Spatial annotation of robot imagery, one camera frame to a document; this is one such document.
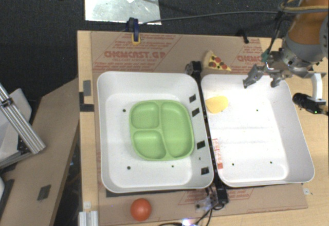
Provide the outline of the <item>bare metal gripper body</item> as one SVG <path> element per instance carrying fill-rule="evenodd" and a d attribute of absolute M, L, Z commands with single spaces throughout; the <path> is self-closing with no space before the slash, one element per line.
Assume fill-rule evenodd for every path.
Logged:
<path fill-rule="evenodd" d="M 290 78 L 292 75 L 311 78 L 314 74 L 312 63 L 284 51 L 272 51 L 265 62 L 265 69 L 269 74 L 277 74 L 282 78 Z"/>

